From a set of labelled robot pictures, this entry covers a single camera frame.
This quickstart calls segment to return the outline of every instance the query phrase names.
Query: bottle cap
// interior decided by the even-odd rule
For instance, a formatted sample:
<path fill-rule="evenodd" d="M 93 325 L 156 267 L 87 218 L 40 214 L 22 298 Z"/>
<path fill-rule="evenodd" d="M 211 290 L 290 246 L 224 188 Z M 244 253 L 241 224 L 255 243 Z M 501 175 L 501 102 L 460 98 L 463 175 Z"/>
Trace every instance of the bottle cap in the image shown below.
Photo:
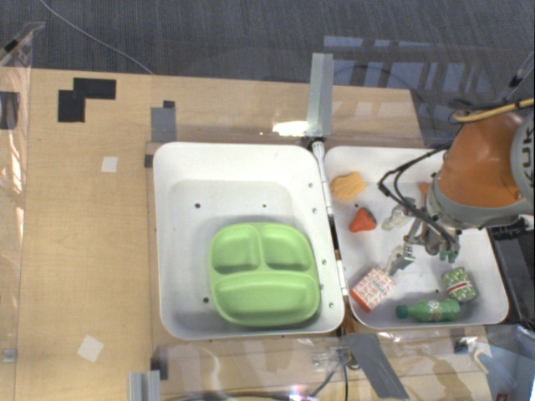
<path fill-rule="evenodd" d="M 395 314 L 399 319 L 405 319 L 409 316 L 409 308 L 404 305 L 398 306 L 395 309 Z"/>

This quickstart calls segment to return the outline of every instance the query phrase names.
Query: wooden table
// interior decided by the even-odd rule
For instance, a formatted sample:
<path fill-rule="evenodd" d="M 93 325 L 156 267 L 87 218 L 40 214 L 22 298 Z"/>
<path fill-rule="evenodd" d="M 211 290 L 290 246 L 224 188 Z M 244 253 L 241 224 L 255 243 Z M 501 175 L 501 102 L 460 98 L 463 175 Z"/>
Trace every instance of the wooden table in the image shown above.
<path fill-rule="evenodd" d="M 59 123 L 58 91 L 72 89 L 75 77 L 116 79 L 116 99 L 87 99 L 85 123 Z M 174 101 L 181 140 L 278 142 L 270 134 L 274 123 L 306 119 L 308 86 L 34 69 L 28 98 L 15 399 L 125 400 L 129 372 L 144 373 L 150 367 L 153 322 L 159 322 L 151 305 L 144 167 L 150 109 L 162 107 L 164 100 Z M 403 142 L 421 145 L 411 102 L 409 92 L 401 89 L 335 87 L 334 133 L 361 144 L 394 136 L 393 144 L 412 138 Z M 116 171 L 103 172 L 104 158 L 109 157 L 117 159 Z M 480 330 L 470 331 L 482 335 Z M 78 355 L 87 336 L 102 343 L 94 361 Z M 191 345 L 169 342 L 187 368 Z M 446 332 L 441 343 L 449 342 Z M 255 354 L 263 353 L 267 368 L 278 369 L 281 375 L 292 372 L 288 349 L 295 346 L 294 340 L 254 343 L 260 349 Z M 473 363 L 464 360 L 461 368 L 455 368 L 452 364 L 458 359 L 442 355 L 441 349 L 426 351 L 425 343 L 416 342 L 411 346 L 413 354 L 400 359 L 400 366 L 410 369 L 403 382 L 415 399 L 437 384 L 450 395 L 488 394 L 486 380 Z M 214 379 L 240 382 L 241 372 L 228 364 L 247 363 L 251 361 L 247 355 L 222 353 L 216 360 L 219 372 L 203 369 L 197 377 L 205 384 L 215 384 Z M 443 373 L 422 378 L 428 365 L 442 366 Z M 6 383 L 13 378 L 9 373 L 3 376 Z M 357 393 L 358 399 L 375 399 L 362 372 L 351 372 L 350 378 L 351 399 L 357 399 Z M 322 392 L 324 399 L 343 397 L 344 384 L 339 377 L 335 380 Z M 166 385 L 172 393 L 173 384 Z M 8 386 L 4 385 L 4 393 L 9 395 Z M 2 391 L 0 398 L 8 398 Z"/>

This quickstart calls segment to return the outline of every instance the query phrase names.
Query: green can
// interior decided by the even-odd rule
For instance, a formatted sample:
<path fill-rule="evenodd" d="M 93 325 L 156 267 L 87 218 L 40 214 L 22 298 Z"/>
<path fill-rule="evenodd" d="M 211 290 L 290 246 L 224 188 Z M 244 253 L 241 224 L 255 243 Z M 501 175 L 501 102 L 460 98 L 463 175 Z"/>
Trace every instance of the green can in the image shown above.
<path fill-rule="evenodd" d="M 459 303 L 471 302 L 477 297 L 476 289 L 471 283 L 464 267 L 456 267 L 442 275 L 448 295 Z"/>

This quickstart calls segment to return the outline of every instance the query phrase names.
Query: yellow cable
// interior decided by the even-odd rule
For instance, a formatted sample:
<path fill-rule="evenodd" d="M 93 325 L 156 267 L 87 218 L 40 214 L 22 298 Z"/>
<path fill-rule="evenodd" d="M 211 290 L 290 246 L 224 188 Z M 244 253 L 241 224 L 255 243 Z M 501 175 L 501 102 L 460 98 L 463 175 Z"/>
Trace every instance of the yellow cable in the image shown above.
<path fill-rule="evenodd" d="M 533 98 L 523 99 L 519 103 L 506 104 L 495 109 L 480 111 L 465 116 L 459 114 L 463 110 L 458 110 L 453 114 L 453 118 L 457 122 L 477 122 L 478 120 L 488 119 L 489 117 L 498 116 L 499 114 L 507 113 L 508 111 L 531 107 L 534 102 Z"/>

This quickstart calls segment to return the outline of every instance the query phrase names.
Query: white sticker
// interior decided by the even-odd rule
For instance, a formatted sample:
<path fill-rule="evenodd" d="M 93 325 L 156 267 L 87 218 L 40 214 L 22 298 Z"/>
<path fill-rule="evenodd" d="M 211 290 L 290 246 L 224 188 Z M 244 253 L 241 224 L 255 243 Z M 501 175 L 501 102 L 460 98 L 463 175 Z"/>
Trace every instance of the white sticker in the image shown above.
<path fill-rule="evenodd" d="M 104 344 L 102 342 L 99 342 L 96 338 L 92 338 L 88 334 L 80 345 L 77 354 L 91 363 L 96 363 L 103 347 Z"/>
<path fill-rule="evenodd" d="M 102 161 L 102 172 L 117 172 L 118 157 L 104 157 Z"/>

